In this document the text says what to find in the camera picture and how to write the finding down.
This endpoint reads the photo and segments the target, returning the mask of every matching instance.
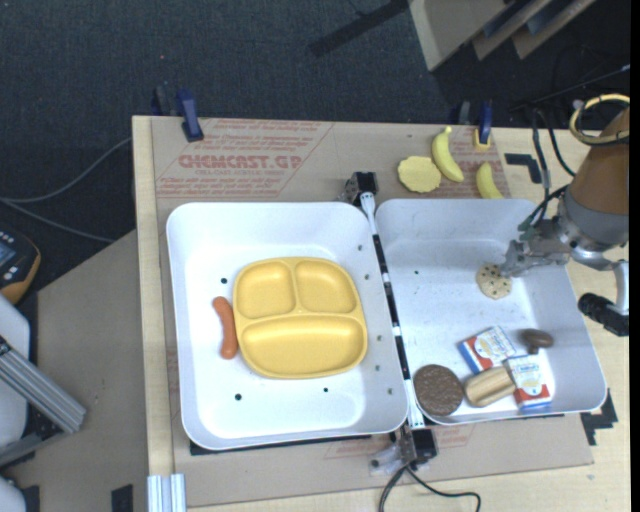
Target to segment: wire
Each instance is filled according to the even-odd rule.
[[[81,181],[84,178],[86,178],[91,172],[94,171],[94,169],[96,167],[98,167],[98,165],[100,165],[109,156],[111,156],[112,153],[114,153],[116,150],[120,149],[125,144],[128,144],[129,142],[131,142],[131,137],[129,137],[127,139],[124,139],[123,141],[118,142],[115,146],[113,146],[111,149],[107,150],[100,158],[98,158],[95,162],[93,162],[89,167],[87,167],[87,169],[85,169],[83,172],[81,172],[79,176],[77,176],[76,178],[71,180],[66,185],[63,185],[59,189],[54,190],[53,192],[49,192],[48,194],[45,194],[45,195],[42,195],[42,196],[37,196],[37,197],[25,197],[25,198],[22,198],[22,197],[0,197],[0,199],[3,202],[22,204],[22,203],[37,203],[39,201],[44,201],[45,199],[51,199],[52,197],[58,196],[58,195],[62,194],[63,192],[66,192],[67,190],[69,190],[74,185],[76,185],[79,181]]]
[[[393,490],[393,488],[395,487],[395,485],[398,483],[398,481],[400,480],[400,478],[402,478],[402,475],[404,474],[405,471],[408,471],[409,475],[411,475],[411,477],[417,482],[419,483],[422,487],[424,487],[425,489],[427,489],[428,491],[432,492],[433,494],[436,494],[438,496],[442,496],[443,498],[464,498],[464,497],[472,497],[475,498],[477,501],[476,504],[476,510],[475,512],[480,512],[480,506],[482,505],[482,499],[480,498],[480,495],[476,492],[456,492],[456,493],[448,493],[448,492],[443,492],[443,491],[438,491],[437,489],[434,489],[433,487],[431,487],[429,484],[427,484],[426,482],[424,482],[422,479],[420,479],[420,477],[418,477],[418,475],[415,474],[415,472],[413,471],[413,469],[411,469],[409,467],[409,465],[403,466],[401,467],[394,475],[393,477],[391,477],[391,480],[389,480],[389,482],[387,483],[387,485],[384,487],[384,489],[382,490],[382,495],[380,496],[380,502],[378,504],[378,512],[384,512],[384,504],[387,501],[387,498],[389,498],[389,495],[391,494],[391,491]]]
[[[622,94],[602,94],[587,100],[580,108],[576,109],[569,119],[569,131],[583,144],[588,146],[610,146],[629,142],[629,129],[620,130],[611,135],[598,135],[596,137],[582,132],[582,116],[590,108],[605,103],[614,103],[622,107],[629,107],[631,99]]]
[[[46,217],[42,217],[41,215],[38,215],[37,213],[33,213],[30,212],[29,210],[26,210],[25,208],[22,208],[21,206],[18,206],[17,204],[13,204],[10,201],[5,200],[4,198],[0,197],[0,203],[8,206],[9,208],[13,208],[14,210],[19,211],[20,213],[23,213],[24,215],[27,215],[28,217],[31,217],[32,219],[38,220],[40,222],[43,222],[45,224],[48,224],[49,226],[52,226],[54,228],[60,229],[62,231],[66,231],[67,233],[72,233],[74,235],[78,235],[84,238],[88,238],[90,240],[96,240],[98,242],[105,242],[105,243],[113,243],[115,242],[114,239],[112,238],[106,238],[106,237],[102,237],[102,236],[98,236],[98,235],[92,235],[91,233],[85,233],[84,231],[80,231],[78,229],[69,227],[69,226],[65,226],[64,224],[59,224],[57,222],[54,222],[52,220],[47,219]]]
[[[421,480],[418,477],[418,475],[416,475],[413,472],[413,469],[407,468],[407,470],[409,471],[409,474],[412,476],[412,478],[416,482],[418,482],[425,489],[431,491],[434,494],[437,494],[438,496],[442,496],[443,498],[464,498],[464,497],[467,497],[467,496],[475,498],[477,500],[476,512],[480,512],[480,506],[482,505],[482,499],[480,498],[480,495],[477,492],[471,492],[471,491],[466,491],[466,492],[443,492],[443,491],[438,491],[437,489],[434,489],[429,484],[427,484],[426,482]]]
[[[79,229],[75,229],[75,228],[72,228],[70,226],[66,226],[64,224],[60,224],[58,222],[52,221],[50,219],[47,219],[46,217],[38,215],[37,213],[31,212],[31,211],[29,211],[29,210],[27,210],[27,209],[25,209],[25,208],[23,208],[22,206],[19,206],[19,205],[20,204],[28,204],[28,203],[36,203],[36,202],[39,202],[39,201],[44,201],[46,199],[51,199],[53,197],[56,197],[56,196],[62,194],[63,192],[66,192],[71,187],[76,185],[79,181],[81,181],[84,178],[86,178],[91,172],[93,172],[96,169],[96,167],[98,167],[98,165],[100,165],[102,162],[104,162],[107,159],[107,157],[109,157],[112,153],[114,153],[116,150],[118,150],[122,146],[128,144],[129,142],[131,142],[131,137],[118,142],[115,146],[111,147],[109,150],[107,150],[105,153],[103,153],[100,158],[98,158],[89,167],[87,167],[84,171],[82,171],[76,178],[71,180],[66,185],[63,185],[59,189],[54,190],[53,192],[49,192],[49,193],[44,194],[42,196],[28,197],[28,198],[14,198],[14,197],[1,197],[0,196],[0,203],[4,204],[5,206],[8,206],[9,208],[13,208],[14,210],[17,210],[20,213],[22,213],[24,215],[27,215],[28,217],[31,217],[32,219],[35,219],[35,220],[40,221],[40,222],[43,222],[44,224],[47,224],[47,225],[49,225],[51,227],[54,227],[56,229],[60,229],[62,231],[66,231],[67,233],[71,233],[71,234],[74,234],[74,235],[77,235],[77,236],[81,236],[81,237],[87,238],[89,240],[95,240],[95,241],[98,241],[98,242],[104,242],[104,243],[115,242],[115,240],[112,239],[112,238],[107,238],[107,237],[103,237],[103,236],[99,236],[99,235],[93,235],[91,233],[86,233],[84,231],[80,231]]]
[[[561,195],[563,195],[565,193],[565,191],[567,190],[567,188],[569,187],[569,185],[565,185],[564,187],[560,187],[559,189],[555,190],[554,192],[552,192],[551,194],[549,194],[548,197],[545,197],[544,200],[535,208],[535,210],[533,210],[531,212],[531,214],[529,215],[529,217],[527,217],[527,221],[528,224],[532,224],[534,222],[534,219],[536,217],[536,214],[539,211],[543,211],[546,212],[547,210],[547,206],[549,204],[549,202],[552,199],[557,199],[559,198]],[[535,221],[535,223],[537,224],[538,222],[540,222],[544,217],[544,213],[542,213],[542,215],[539,216],[538,220]]]
[[[556,140],[556,135],[553,132],[553,128],[551,127],[551,124],[547,121],[546,115],[540,109],[536,109],[535,114],[540,116],[540,119],[542,119],[542,122],[547,127],[547,131],[549,132],[549,138],[551,139],[551,146],[553,147],[553,152],[556,154],[556,158],[558,159],[558,162],[560,162],[560,165],[567,172],[567,174],[569,174],[569,176],[575,176],[576,173],[571,169],[571,167],[567,165],[567,163],[564,161],[564,158],[562,158],[562,155],[560,154],[560,148],[558,147],[558,141]]]
[[[542,146],[540,145],[540,133],[538,132],[538,122],[537,122],[537,114],[538,109],[535,109],[533,120],[532,120],[532,130],[533,130],[533,146],[535,147],[536,153],[538,155],[538,160],[540,161],[540,167],[542,171],[542,186],[544,187],[544,201],[541,203],[542,212],[540,213],[540,217],[536,221],[536,224],[540,222],[546,212],[547,205],[549,204],[549,188],[551,186],[551,179],[549,175],[549,168],[547,167],[547,160],[544,157],[544,152],[542,151]]]

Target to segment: dark carpet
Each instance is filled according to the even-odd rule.
[[[630,0],[599,0],[524,60],[510,42],[482,62],[467,45],[430,73],[405,0],[0,0],[0,222],[43,254],[32,293],[104,248],[5,199],[70,183],[151,114],[158,85],[189,87],[201,116],[447,123],[469,101],[474,122],[491,99],[494,126],[526,127],[514,106],[628,64],[630,29]],[[563,127],[572,100],[629,89],[622,73],[540,105]],[[115,240],[135,228],[132,174],[124,144],[18,206]]]

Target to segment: yellow cookie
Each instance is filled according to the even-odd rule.
[[[412,192],[431,192],[440,186],[442,173],[427,156],[410,156],[400,162],[398,176]]]
[[[500,274],[500,267],[485,263],[476,274],[476,282],[487,297],[501,299],[511,293],[511,279]]]

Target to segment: cookie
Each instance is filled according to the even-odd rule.
[[[462,383],[449,368],[430,364],[413,376],[416,399],[422,410],[432,416],[448,416],[462,403]]]
[[[442,173],[427,156],[410,156],[400,162],[398,177],[412,192],[431,192],[440,186]]]
[[[492,299],[501,299],[511,293],[511,279],[500,274],[500,267],[485,263],[476,274],[482,293]]]

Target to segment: blue clamp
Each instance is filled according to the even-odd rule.
[[[491,117],[491,101],[483,101],[478,127],[473,133],[473,145],[481,151],[486,151],[491,146]]]
[[[196,99],[189,89],[182,88],[178,90],[176,94],[176,101],[178,102],[178,113],[184,117],[184,123],[182,123],[182,131],[189,142],[204,139],[202,128],[198,123],[198,113],[196,111]]]

